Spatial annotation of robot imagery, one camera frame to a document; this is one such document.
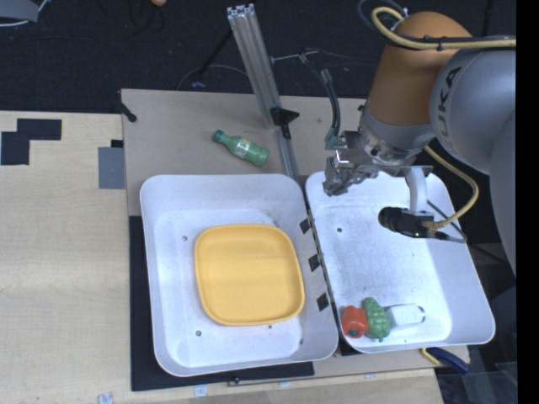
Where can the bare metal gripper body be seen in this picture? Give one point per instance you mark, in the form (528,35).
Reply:
(358,152)

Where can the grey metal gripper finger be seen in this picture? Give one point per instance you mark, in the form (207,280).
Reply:
(332,183)
(355,178)

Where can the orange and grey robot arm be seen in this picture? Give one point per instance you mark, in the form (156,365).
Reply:
(421,78)

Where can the white plastic tray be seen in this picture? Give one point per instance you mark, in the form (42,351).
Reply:
(177,208)
(379,263)

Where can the green plastic bottle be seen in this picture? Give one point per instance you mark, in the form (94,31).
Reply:
(246,149)

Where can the yellow plate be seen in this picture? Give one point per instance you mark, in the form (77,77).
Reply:
(248,274)

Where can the red toy pepper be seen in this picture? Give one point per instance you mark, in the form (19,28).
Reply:
(353,320)

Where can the green toy grapes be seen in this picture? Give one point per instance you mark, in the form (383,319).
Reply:
(377,320)

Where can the white plastic bottle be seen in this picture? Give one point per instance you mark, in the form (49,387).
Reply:
(406,315)

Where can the brown cardboard board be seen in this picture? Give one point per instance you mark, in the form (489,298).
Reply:
(177,141)

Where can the black cylinder on white bracket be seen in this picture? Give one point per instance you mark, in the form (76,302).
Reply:
(404,222)

